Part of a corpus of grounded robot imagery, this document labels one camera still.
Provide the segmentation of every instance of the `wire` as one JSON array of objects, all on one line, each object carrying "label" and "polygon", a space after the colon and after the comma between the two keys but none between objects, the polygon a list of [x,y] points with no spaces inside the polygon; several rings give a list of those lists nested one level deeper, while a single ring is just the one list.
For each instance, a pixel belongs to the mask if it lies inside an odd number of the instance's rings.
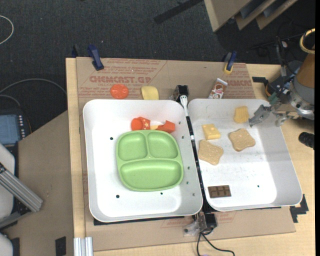
[{"label": "wire", "polygon": [[9,96],[9,95],[4,95],[4,94],[0,95],[0,97],[2,97],[2,98],[7,98],[7,99],[10,99],[10,100],[13,100],[13,101],[14,101],[14,102],[19,106],[19,108],[21,107],[20,102],[19,102],[19,101],[17,101],[14,97],[11,97],[11,96]]},{"label": "wire", "polygon": [[11,29],[11,34],[10,34],[5,40],[0,41],[0,45],[2,45],[3,43],[5,43],[6,41],[8,41],[8,40],[12,37],[12,35],[14,34],[15,26],[14,26],[14,24],[12,23],[12,21],[11,21],[10,19],[8,19],[7,17],[0,15],[0,18],[3,18],[3,19],[5,19],[5,20],[7,20],[7,21],[11,24],[11,27],[12,27],[12,29]]},{"label": "wire", "polygon": [[50,83],[50,84],[58,87],[60,90],[62,90],[64,92],[65,95],[67,95],[67,92],[65,91],[65,89],[63,89],[59,84],[57,84],[53,81],[47,80],[47,79],[43,79],[43,78],[29,78],[29,79],[20,80],[18,82],[14,82],[14,83],[8,85],[7,87],[3,88],[2,90],[0,90],[0,94],[2,94],[4,91],[8,90],[9,88],[11,88],[13,86],[16,86],[21,83],[29,82],[29,81],[43,81],[43,82]]},{"label": "wire", "polygon": [[220,252],[224,252],[224,253],[231,253],[233,256],[236,256],[235,253],[232,250],[226,250],[226,249],[219,249],[217,247],[215,247],[207,238],[206,235],[209,235],[214,229],[212,228],[211,231],[209,233],[204,234],[203,232],[199,233],[199,237],[198,237],[198,241],[196,243],[196,253],[198,256],[201,256],[201,254],[199,253],[199,243],[200,243],[200,238],[201,236],[203,236],[203,238],[209,243],[209,245],[212,246],[212,248],[216,249],[217,251]]},{"label": "wire", "polygon": [[301,36],[300,38],[300,41],[299,41],[299,44],[300,44],[300,48],[302,51],[306,52],[307,54],[316,54],[316,49],[308,49],[306,46],[305,46],[305,39],[307,36],[309,36],[310,34],[316,32],[316,29],[313,28],[313,29],[309,29],[308,31],[306,31],[303,36]]}]

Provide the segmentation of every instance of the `green divided plate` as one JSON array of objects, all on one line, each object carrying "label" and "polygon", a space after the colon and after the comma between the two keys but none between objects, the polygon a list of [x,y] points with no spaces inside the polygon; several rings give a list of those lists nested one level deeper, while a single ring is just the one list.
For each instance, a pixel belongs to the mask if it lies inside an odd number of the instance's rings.
[{"label": "green divided plate", "polygon": [[117,168],[122,183],[134,191],[159,191],[177,186],[184,168],[175,138],[160,130],[135,130],[116,143]]}]

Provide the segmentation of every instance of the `plastic tray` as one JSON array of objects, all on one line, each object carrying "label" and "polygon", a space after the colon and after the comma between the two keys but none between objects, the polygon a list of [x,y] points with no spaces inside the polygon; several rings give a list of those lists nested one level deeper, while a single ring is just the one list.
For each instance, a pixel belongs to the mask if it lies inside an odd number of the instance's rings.
[{"label": "plastic tray", "polygon": [[122,134],[116,143],[116,161],[123,184],[134,191],[171,189],[184,176],[175,138],[160,130]]},{"label": "plastic tray", "polygon": [[[301,187],[276,117],[263,123],[234,121],[235,108],[248,107],[252,117],[258,107],[269,103],[259,99],[194,99],[188,105],[195,144],[205,139],[202,125],[214,124],[221,138],[209,140],[224,154],[218,165],[199,160],[206,200],[217,211],[291,206],[302,199]],[[235,151],[228,134],[240,128],[248,130],[255,146]],[[231,196],[212,197],[209,188],[229,188]]]},{"label": "plastic tray", "polygon": [[[120,178],[116,144],[131,131],[131,120],[144,117],[155,125],[175,123],[174,137],[182,158],[183,178],[160,191],[133,191]],[[94,99],[83,108],[91,214],[101,222],[194,215],[203,197],[183,107],[172,100]]]}]

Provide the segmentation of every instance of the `white tray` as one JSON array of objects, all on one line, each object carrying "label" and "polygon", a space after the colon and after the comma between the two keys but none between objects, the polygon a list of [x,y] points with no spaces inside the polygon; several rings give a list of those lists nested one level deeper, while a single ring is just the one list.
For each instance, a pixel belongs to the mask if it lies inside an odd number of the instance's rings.
[{"label": "white tray", "polygon": [[[291,206],[302,199],[301,187],[276,117],[253,127],[234,121],[235,108],[247,106],[252,117],[258,107],[269,103],[259,99],[194,99],[188,105],[197,151],[205,139],[202,125],[214,124],[221,138],[210,140],[224,154],[218,165],[199,160],[205,196],[217,211]],[[235,151],[228,133],[246,128],[256,145]],[[230,197],[210,198],[208,187],[229,186]]]},{"label": "white tray", "polygon": [[[163,191],[132,191],[120,180],[116,143],[131,131],[131,120],[144,117],[151,124],[175,123],[171,135],[180,149],[182,182]],[[101,222],[194,215],[203,197],[184,109],[172,100],[94,99],[83,109],[89,208]]]}]

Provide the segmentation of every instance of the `table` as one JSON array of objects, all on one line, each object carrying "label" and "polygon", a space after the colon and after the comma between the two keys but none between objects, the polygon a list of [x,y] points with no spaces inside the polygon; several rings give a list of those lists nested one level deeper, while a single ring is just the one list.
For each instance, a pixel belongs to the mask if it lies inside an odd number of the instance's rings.
[{"label": "table", "polygon": [[[74,58],[67,58],[65,63],[74,237],[84,238],[86,237],[86,226],[79,136],[77,65],[76,59]],[[272,79],[280,73],[279,65],[247,64],[246,66],[250,77],[266,77],[267,79]],[[251,82],[256,98],[265,99],[263,85],[261,83]],[[295,233],[215,240],[213,244],[218,248],[233,250],[237,256],[315,255],[315,153],[312,148],[308,148],[298,141],[301,132],[314,133],[314,123],[309,120],[287,120],[281,128],[301,184],[302,192],[305,194],[309,211],[306,215],[299,215],[299,223],[295,225]],[[213,251],[206,242],[200,242],[200,253],[208,255],[228,255],[227,253]],[[95,256],[194,256],[196,254],[196,243],[194,242],[97,251],[94,253]]]}]

